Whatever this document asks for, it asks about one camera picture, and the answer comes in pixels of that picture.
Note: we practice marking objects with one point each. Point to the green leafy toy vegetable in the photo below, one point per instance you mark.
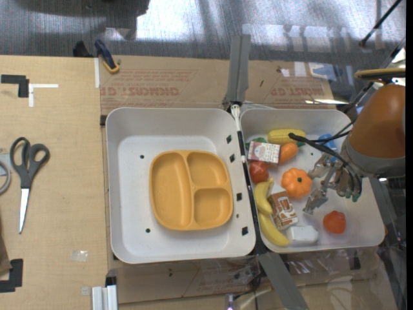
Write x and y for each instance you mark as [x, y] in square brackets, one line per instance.
[256, 139]

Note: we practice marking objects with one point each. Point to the orange carrot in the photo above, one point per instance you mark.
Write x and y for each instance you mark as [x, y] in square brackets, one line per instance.
[288, 152]

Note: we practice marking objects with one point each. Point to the blue plastic item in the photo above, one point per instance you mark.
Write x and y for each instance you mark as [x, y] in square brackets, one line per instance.
[327, 139]

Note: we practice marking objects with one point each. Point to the grey tape roll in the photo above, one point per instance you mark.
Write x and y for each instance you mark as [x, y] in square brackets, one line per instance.
[7, 186]

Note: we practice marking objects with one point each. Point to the yellow corn cob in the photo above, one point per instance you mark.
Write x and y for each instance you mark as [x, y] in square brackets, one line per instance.
[284, 136]

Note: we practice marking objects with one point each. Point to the brown and white carton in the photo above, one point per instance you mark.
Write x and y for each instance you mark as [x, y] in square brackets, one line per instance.
[284, 212]

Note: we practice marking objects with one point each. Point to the orange pumpkin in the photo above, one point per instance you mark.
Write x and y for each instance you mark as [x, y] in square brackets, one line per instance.
[295, 184]

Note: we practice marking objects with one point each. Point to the thin black and white rod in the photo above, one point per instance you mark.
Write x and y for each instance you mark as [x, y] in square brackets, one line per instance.
[240, 140]

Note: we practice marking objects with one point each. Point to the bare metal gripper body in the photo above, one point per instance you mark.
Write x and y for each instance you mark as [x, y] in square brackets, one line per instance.
[343, 181]

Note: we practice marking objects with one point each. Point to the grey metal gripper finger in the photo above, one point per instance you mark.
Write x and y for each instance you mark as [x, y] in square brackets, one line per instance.
[315, 200]
[320, 168]

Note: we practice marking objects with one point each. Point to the red tomato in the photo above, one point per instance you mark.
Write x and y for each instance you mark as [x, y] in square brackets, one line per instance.
[258, 172]

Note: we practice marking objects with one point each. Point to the yellow banana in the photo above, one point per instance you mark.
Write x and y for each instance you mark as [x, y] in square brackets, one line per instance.
[262, 195]
[271, 232]

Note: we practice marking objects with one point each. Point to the orange-red round toy fruit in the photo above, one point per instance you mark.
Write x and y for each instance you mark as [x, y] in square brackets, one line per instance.
[334, 222]

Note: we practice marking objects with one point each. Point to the white plastic tray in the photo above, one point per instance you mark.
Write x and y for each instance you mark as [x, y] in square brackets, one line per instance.
[358, 212]
[135, 186]

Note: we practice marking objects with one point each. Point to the white packet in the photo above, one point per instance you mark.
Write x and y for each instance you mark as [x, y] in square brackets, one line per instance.
[301, 235]

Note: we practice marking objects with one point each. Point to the pink and white carton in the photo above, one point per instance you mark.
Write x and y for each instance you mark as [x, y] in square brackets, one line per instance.
[263, 152]

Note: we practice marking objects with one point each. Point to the brown cardboard board red print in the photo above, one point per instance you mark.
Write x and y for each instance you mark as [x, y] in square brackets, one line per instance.
[155, 89]

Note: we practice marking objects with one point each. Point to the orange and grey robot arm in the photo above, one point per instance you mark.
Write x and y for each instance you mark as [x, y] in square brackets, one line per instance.
[377, 131]

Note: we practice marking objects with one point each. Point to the orange divided plate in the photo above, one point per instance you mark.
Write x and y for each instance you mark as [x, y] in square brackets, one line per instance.
[174, 189]

